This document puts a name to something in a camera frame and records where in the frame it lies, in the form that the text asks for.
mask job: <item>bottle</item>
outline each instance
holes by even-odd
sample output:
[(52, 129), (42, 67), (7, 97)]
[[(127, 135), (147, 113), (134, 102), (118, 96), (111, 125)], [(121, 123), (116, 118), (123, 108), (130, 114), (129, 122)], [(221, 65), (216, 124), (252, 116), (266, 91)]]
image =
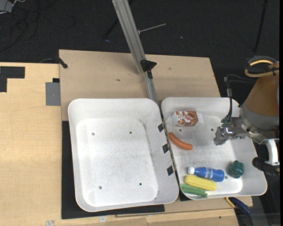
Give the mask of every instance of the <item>bottle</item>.
[(213, 169), (208, 167), (189, 167), (188, 173), (195, 174), (201, 178), (209, 179), (215, 182), (222, 182), (225, 178), (225, 172), (221, 169)]

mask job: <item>green vegetable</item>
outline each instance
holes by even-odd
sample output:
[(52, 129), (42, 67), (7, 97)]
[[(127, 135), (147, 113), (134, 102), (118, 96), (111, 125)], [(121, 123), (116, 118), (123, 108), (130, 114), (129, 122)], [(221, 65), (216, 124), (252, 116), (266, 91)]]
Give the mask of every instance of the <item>green vegetable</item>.
[(205, 190), (200, 189), (200, 188), (196, 188), (196, 187), (186, 185), (186, 184), (180, 184), (180, 186), (185, 194), (196, 194), (200, 196), (208, 195)]
[(228, 174), (233, 178), (239, 178), (244, 174), (244, 165), (242, 162), (234, 161), (228, 170)]

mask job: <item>empty white tray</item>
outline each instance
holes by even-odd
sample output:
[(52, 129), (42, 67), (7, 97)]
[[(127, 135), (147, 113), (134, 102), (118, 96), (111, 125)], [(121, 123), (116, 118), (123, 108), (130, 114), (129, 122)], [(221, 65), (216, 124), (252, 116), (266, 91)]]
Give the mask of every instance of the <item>empty white tray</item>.
[(159, 107), (76, 99), (68, 107), (75, 198), (85, 211), (170, 203), (179, 193)]
[[(228, 98), (169, 97), (162, 102), (167, 131), (193, 145), (192, 150), (186, 151), (171, 142), (179, 182), (184, 183), (189, 166), (222, 169), (227, 177), (216, 183), (215, 191), (207, 191), (207, 197), (185, 194), (190, 199), (262, 195), (267, 190), (264, 173), (252, 165), (257, 153), (250, 138), (227, 140), (223, 145), (213, 142), (216, 129), (221, 126), (220, 121), (227, 115), (229, 106)], [(175, 127), (171, 119), (175, 111), (197, 111), (202, 114), (204, 123), (198, 122), (194, 127)], [(238, 103), (233, 100), (233, 117), (238, 115)], [(227, 174), (229, 164), (235, 160), (244, 164), (244, 174), (238, 179)]]

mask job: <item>sausage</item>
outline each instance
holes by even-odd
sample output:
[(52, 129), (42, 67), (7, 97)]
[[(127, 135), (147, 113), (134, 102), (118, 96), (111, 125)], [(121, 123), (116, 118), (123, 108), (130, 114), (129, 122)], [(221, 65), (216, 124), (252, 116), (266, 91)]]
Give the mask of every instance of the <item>sausage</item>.
[(181, 148), (181, 149), (184, 149), (184, 150), (192, 150), (192, 148), (193, 148), (193, 145), (192, 145), (192, 144), (185, 143), (185, 142), (179, 140), (179, 139), (174, 135), (174, 133), (172, 133), (172, 132), (169, 132), (169, 138), (170, 138), (171, 142), (173, 142), (176, 146), (178, 146), (178, 147)]

